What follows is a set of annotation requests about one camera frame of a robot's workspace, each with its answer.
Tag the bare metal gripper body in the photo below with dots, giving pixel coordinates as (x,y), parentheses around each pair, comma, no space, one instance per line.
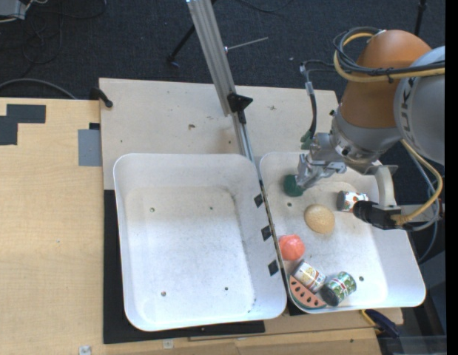
(326,150)

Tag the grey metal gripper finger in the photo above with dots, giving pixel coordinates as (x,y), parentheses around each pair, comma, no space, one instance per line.
(325,172)
(303,170)

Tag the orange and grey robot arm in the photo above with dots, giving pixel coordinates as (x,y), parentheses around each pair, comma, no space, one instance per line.
(373,87)

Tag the dark green toy vegetable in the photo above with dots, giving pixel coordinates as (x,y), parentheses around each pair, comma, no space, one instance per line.
(291,187)

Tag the white can with tomato print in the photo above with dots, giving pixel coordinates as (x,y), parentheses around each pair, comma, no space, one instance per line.
(352,201)

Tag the beige oval bread roll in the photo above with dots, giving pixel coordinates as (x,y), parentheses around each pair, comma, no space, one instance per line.
(319,218)

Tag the orange-red toy tomato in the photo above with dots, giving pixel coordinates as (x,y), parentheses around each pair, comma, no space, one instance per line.
(291,247)

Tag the white plastic tray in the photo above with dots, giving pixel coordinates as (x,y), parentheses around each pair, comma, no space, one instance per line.
(354,250)
(188,242)

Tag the white and yellow can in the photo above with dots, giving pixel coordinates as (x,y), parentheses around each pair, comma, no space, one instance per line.
(309,276)

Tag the green and white can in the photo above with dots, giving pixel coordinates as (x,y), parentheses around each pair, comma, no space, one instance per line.
(339,288)

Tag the toy watermelon slice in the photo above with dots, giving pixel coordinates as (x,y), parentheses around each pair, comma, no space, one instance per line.
(304,298)

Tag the pale wood board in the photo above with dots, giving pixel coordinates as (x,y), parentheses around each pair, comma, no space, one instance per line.
(169,124)

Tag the black cylinder on white bracket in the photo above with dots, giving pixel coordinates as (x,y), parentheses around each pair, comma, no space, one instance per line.
(376,214)

